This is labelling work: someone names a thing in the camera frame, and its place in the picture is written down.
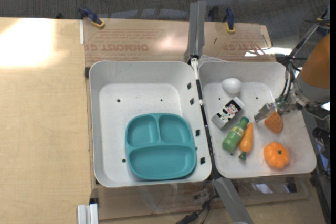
teal divided plate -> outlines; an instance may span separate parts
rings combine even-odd
[[[125,136],[132,173],[146,180],[187,176],[196,166],[196,149],[190,126],[175,114],[154,113],[133,118]]]

orange pumpkin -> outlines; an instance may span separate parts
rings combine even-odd
[[[289,163],[288,150],[278,142],[272,142],[264,147],[264,158],[270,166],[278,169]]]

white egg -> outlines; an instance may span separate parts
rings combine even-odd
[[[228,93],[232,93],[232,94],[239,93],[242,88],[241,81],[236,78],[229,78],[229,79],[223,80],[222,86],[225,91],[227,91]]]

toy carrot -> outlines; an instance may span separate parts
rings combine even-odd
[[[245,130],[242,140],[240,140],[239,148],[242,153],[238,156],[239,159],[246,160],[246,153],[250,152],[253,143],[253,124],[250,122]]]

blue clamp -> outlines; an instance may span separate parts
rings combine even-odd
[[[105,25],[105,22],[102,19],[99,19],[94,12],[92,12],[86,7],[80,6],[78,12],[82,15],[82,18],[83,17],[89,18],[91,23],[99,28],[102,28]]]
[[[227,22],[225,22],[225,29],[229,34],[233,34],[236,31],[235,26],[234,26],[235,17],[230,7],[226,9],[225,17],[227,18]]]

